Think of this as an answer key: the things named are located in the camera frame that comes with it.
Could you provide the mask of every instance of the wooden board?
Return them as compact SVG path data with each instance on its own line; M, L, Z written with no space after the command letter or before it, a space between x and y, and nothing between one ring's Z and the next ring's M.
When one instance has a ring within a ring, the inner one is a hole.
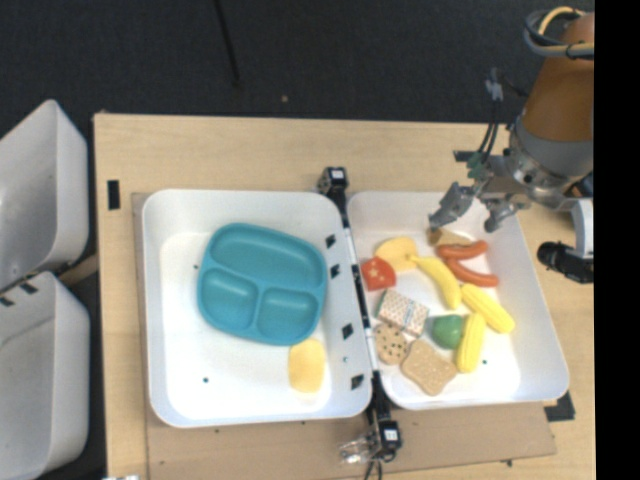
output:
M346 167L352 192L444 191L466 176L452 151L477 147L485 127L112 114L96 115L94 127L108 474L362 477L361 467L340 464L336 447L366 429L364 417L197 431L155 418L144 391L132 195L162 188L308 190L325 167L338 165ZM110 209L114 187L120 205ZM520 215L532 252L546 240L572 242L565 217L537 207ZM569 364L576 420L550 429L541 404L397 411L405 446L385 465L385 478L422 478L417 471L425 468L430 479L512 478L496 461L520 457L537 458L516 461L518 478L595 478L593 287L540 265L538 275Z

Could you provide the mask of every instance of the plastic banana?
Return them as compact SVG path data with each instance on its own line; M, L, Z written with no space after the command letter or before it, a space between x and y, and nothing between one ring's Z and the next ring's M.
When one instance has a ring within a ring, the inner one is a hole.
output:
M445 303L449 309L457 309L462 303L460 283L451 270L440 258L411 256L418 268L433 279L442 291Z

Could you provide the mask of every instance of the corn cob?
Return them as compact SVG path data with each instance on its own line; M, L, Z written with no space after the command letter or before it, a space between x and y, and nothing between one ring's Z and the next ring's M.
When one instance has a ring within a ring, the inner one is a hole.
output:
M462 340L456 352L456 366L460 373L471 373L478 367L487 322L479 313L465 318Z
M465 283L462 285L461 292L462 301L469 306L469 309L482 315L494 331L499 333L513 331L516 323L511 315L482 288Z
M436 282L449 309L456 309L461 304L460 283L440 258L410 256L409 259Z

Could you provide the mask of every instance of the toy food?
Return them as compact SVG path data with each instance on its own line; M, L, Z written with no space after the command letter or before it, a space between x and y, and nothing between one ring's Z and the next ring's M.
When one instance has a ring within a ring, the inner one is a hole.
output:
M455 350L462 336L464 318L460 315L443 315L433 319L431 338L442 348Z
M429 316L429 308L388 288L380 297L377 317L396 325L412 336L420 336Z
M386 364L400 364L407 355L407 339L399 327L383 323L376 327L376 351Z
M360 267L367 290L374 291L396 285L396 273L382 258L373 257Z
M460 373L471 373L480 361L487 322L479 313L471 313L465 318L462 340L456 353L456 366Z
M484 254L488 249L489 245L486 241L478 240L467 245L438 245L436 247L436 254L442 259L455 258L458 260L467 260Z
M447 307L456 309L462 302L460 283L444 262L432 256L426 258L411 256L410 259L440 287Z
M473 283L476 286L493 288L495 286L498 286L500 282L498 276L494 274L483 274L481 272L471 270L470 268L462 265L455 258L447 258L445 260L445 264L447 265L447 267L449 267L449 270L453 272L453 275L456 276L456 279L462 281L463 283Z
M396 272L404 272L416 268L416 264L409 260L410 256L417 256L418 249L413 238L401 236L382 242L374 252L374 256L385 260Z
M459 235L445 228L439 228L435 231L429 229L427 231L427 240L429 245L469 245L471 240L466 236Z
M482 288L465 283L461 288L462 301L474 313L484 317L489 327L499 333L511 332L516 326L511 315Z
M420 339L411 343L400 370L431 396L441 393L458 373L452 362L441 357L431 345Z
M322 386L326 354L322 343L308 338L289 349L289 383L302 393L316 393Z

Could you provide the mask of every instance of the blue plate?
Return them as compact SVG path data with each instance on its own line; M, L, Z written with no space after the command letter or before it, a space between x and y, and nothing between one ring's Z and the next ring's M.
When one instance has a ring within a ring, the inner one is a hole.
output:
M198 277L198 308L222 331L293 345L318 324L327 267L310 243L269 228L234 223L209 241Z

